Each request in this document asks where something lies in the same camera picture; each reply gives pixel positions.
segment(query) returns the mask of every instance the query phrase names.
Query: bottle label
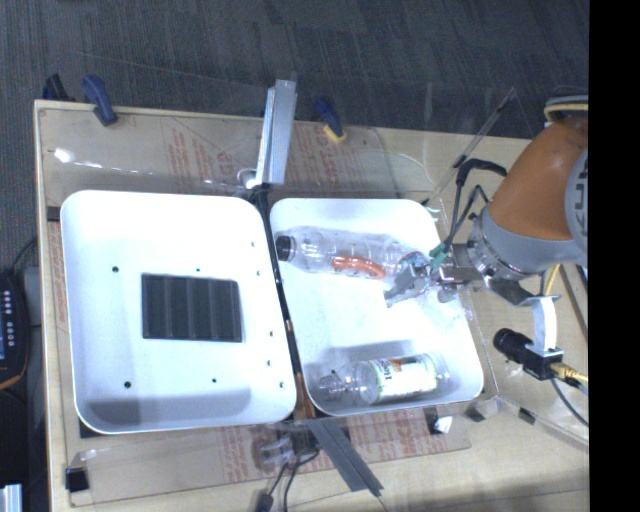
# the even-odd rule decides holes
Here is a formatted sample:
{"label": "bottle label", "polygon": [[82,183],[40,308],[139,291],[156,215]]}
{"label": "bottle label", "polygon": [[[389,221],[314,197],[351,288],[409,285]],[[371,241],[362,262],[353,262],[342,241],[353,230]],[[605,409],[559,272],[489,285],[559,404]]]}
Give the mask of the bottle label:
{"label": "bottle label", "polygon": [[438,387],[438,370],[424,354],[370,361],[378,377],[376,403],[410,398]]}

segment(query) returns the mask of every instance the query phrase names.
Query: wire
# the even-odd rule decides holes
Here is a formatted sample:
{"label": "wire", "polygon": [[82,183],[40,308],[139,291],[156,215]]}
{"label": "wire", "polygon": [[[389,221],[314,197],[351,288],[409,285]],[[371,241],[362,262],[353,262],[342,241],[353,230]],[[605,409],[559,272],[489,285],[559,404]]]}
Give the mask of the wire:
{"label": "wire", "polygon": [[576,381],[576,387],[582,391],[585,395],[589,396],[589,388],[585,386],[582,382]]}
{"label": "wire", "polygon": [[300,454],[298,454],[296,456],[296,463],[294,464],[293,468],[291,468],[291,476],[289,477],[289,481],[287,482],[287,487],[285,487],[284,490],[284,497],[282,498],[282,510],[283,512],[288,512],[288,508],[287,508],[287,496],[289,495],[289,489],[291,488],[291,484],[293,483],[293,478],[296,476],[296,473],[298,472],[298,469],[300,468],[300,466],[304,466],[307,462],[311,462],[313,459],[315,459],[318,455],[320,455],[320,450],[314,450],[312,455],[310,457],[308,457],[307,459],[305,459],[304,461],[301,461],[300,458],[302,456],[301,452]]}
{"label": "wire", "polygon": [[573,382],[579,382],[585,386],[589,385],[589,377],[580,373],[578,370],[571,368],[571,366],[566,363],[551,363],[550,369],[556,378],[563,380],[570,385],[573,385]]}
{"label": "wire", "polygon": [[22,398],[20,398],[18,395],[16,395],[14,392],[10,391],[9,389],[0,390],[0,396],[7,396],[11,400],[13,400],[15,403],[20,405],[21,408],[23,409],[27,408],[26,402]]}
{"label": "wire", "polygon": [[564,405],[567,406],[567,409],[569,409],[569,411],[571,411],[571,414],[573,414],[576,419],[582,423],[585,427],[589,428],[589,422],[587,422],[587,420],[585,420],[578,411],[576,411],[574,409],[574,407],[571,405],[571,403],[569,402],[569,400],[567,400],[567,398],[564,396],[564,394],[562,393],[562,391],[560,390],[560,386],[558,386],[558,383],[556,382],[556,379],[551,379],[551,384],[553,384],[554,389],[556,390],[556,392],[558,393],[558,396],[560,397],[560,400],[562,400],[562,403],[564,403]]}
{"label": "wire", "polygon": [[280,471],[278,472],[278,476],[276,477],[276,481],[273,483],[273,485],[271,486],[271,490],[267,493],[269,495],[273,494],[273,491],[276,490],[276,487],[278,486],[278,483],[280,483],[280,480],[282,479],[282,475],[284,474],[284,470],[287,469],[287,463],[283,463],[282,467],[280,468]]}
{"label": "wire", "polygon": [[451,230],[449,232],[449,236],[446,238],[446,240],[444,241],[445,247],[447,250],[449,250],[449,247],[451,246],[451,244],[453,243],[453,238],[456,236],[456,234],[458,233],[458,231],[460,230],[460,228],[462,227],[462,224],[464,223],[464,221],[466,220],[467,215],[469,214],[469,211],[471,210],[471,207],[473,206],[473,203],[475,203],[476,199],[478,198],[478,195],[480,195],[482,197],[482,199],[484,200],[485,203],[489,202],[489,198],[487,197],[487,194],[484,192],[484,190],[482,189],[482,187],[480,185],[476,185],[475,187],[473,187],[473,190],[471,191],[471,194],[469,194],[469,199],[467,200],[467,204],[464,207],[464,210],[462,211],[462,214],[460,214],[460,218],[457,218],[458,215],[458,204],[460,201],[460,197],[459,197],[459,189],[458,191],[456,191],[456,204],[454,205],[454,214],[452,217],[452,225],[451,225]]}
{"label": "wire", "polygon": [[556,278],[556,276],[558,275],[558,270],[560,270],[560,265],[554,265],[553,268],[551,269],[551,273],[549,274],[549,277],[547,278],[547,283],[544,285],[544,289],[542,291],[542,295],[550,295],[551,294],[551,287],[553,286],[553,282]]}
{"label": "wire", "polygon": [[20,263],[20,260],[22,259],[22,257],[26,254],[26,252],[31,248],[32,245],[34,245],[36,242],[38,241],[38,237],[34,236],[31,240],[29,240],[25,246],[20,249],[20,252],[18,253],[18,255],[15,257],[15,259],[13,260],[13,263],[11,264],[10,271],[12,273],[15,273],[16,271],[16,267],[18,266],[18,263]]}

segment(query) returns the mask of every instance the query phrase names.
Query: bottle neck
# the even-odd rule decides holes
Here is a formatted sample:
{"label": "bottle neck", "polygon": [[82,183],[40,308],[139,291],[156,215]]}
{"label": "bottle neck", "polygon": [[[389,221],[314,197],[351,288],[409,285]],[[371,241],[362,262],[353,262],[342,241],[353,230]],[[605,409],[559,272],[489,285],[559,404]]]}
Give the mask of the bottle neck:
{"label": "bottle neck", "polygon": [[324,402],[337,402],[347,391],[345,383],[335,373],[322,377],[318,389]]}
{"label": "bottle neck", "polygon": [[293,237],[280,235],[276,238],[276,255],[279,261],[290,261],[296,252],[296,241]]}

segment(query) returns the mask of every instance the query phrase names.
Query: plastic bottle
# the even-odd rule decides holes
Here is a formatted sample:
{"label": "plastic bottle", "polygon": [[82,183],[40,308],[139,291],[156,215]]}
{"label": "plastic bottle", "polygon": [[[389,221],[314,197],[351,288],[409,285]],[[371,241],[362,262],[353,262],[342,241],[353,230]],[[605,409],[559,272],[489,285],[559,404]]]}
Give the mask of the plastic bottle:
{"label": "plastic bottle", "polygon": [[306,272],[393,279],[408,261],[424,255],[387,235],[299,227],[276,236],[279,261]]}
{"label": "plastic bottle", "polygon": [[441,391],[450,379],[442,356],[432,352],[357,361],[320,379],[325,403],[366,406]]}

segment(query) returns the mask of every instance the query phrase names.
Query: black vent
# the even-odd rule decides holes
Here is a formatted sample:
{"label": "black vent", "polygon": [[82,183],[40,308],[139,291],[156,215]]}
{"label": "black vent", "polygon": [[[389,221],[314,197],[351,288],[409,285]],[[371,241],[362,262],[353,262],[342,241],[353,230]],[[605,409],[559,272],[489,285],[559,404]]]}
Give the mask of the black vent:
{"label": "black vent", "polygon": [[242,341],[238,283],[143,274],[142,337]]}

